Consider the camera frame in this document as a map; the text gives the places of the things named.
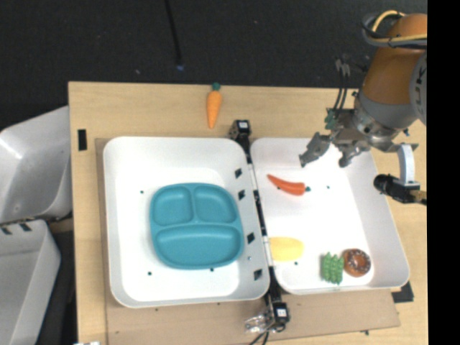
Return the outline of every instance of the carrot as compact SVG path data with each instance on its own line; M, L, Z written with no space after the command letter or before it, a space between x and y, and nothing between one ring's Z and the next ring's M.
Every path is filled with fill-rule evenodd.
M294 196L301 196L305 192L304 183L293 183L283 179L276 178L271 174L267 174L269 180L275 184L279 189L285 191L286 193L293 194Z
M208 114L208 126L213 129L216 125L217 116L222 104L222 95L219 92L221 85L213 83L213 90L208 94L206 101L206 112Z

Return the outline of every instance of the wooden table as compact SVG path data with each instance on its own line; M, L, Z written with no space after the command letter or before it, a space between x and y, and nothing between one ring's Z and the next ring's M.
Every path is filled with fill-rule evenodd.
M240 323L235 319L246 314L242 308L251 309L254 303L187 305L181 306L183 310L179 312L177 308L157 308L156 314L153 308L150 312L134 310L138 312L132 317L111 299L106 289L97 181L98 139L122 135L225 137L235 119L250 121L252 139L307 138L316 131L326 133L323 131L326 107L334 102L337 93L334 88L223 86L224 104L216 128L208 129L204 103L209 88L69 83L79 341L141 344L154 334L155 341L150 339L155 344L165 341L170 344L181 344L181 341L187 344L247 344L254 338L254 335L240 332ZM352 107L352 98L346 105ZM400 136L396 140L420 144L415 151L416 175L425 190L426 128L417 122L410 129L410 137ZM381 173L399 175L395 154L376 150L372 150L372 154ZM389 290L367 290L368 293L348 296L312 295L307 300L287 295L283 298L293 311L293 320L286 331L271 336L270 341L283 345L428 343L426 207L403 205L393 200L389 200L389 204L410 265L415 300L393 305ZM359 310L353 310L353 300L360 302ZM328 305L334 307L332 313L335 314L319 318L327 313L324 307ZM142 321L142 318L156 318L157 323ZM366 336L359 332L361 330L371 331ZM299 339L302 334L308 337Z

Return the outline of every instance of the toy donut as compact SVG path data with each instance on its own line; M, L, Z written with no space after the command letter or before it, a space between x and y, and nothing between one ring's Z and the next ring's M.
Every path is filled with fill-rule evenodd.
M344 252L345 272L353 277L360 277L371 269L371 259L360 249L347 249Z

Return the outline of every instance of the blue plate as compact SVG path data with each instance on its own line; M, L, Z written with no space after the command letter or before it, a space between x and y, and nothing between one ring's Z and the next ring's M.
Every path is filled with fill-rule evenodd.
M229 265L243 252L242 222L225 189L204 183L159 189L149 211L153 246L168 266L199 270Z

